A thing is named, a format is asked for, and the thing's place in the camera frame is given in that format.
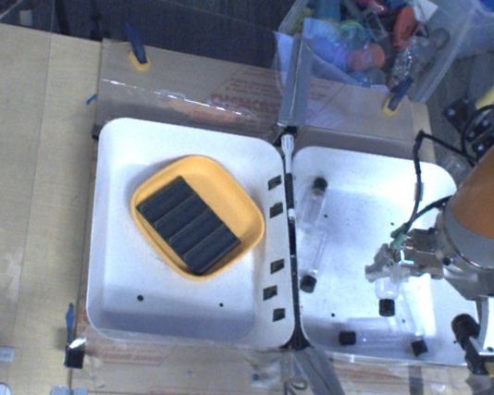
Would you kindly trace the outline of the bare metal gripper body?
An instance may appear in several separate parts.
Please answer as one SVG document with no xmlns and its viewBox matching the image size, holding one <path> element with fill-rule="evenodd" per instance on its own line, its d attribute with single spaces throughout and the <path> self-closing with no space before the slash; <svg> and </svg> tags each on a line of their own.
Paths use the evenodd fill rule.
<svg viewBox="0 0 494 395">
<path fill-rule="evenodd" d="M 443 277 L 443 255 L 439 248 L 438 231 L 434 228 L 402 230 L 389 248 L 395 264 L 404 272 Z"/>
</svg>

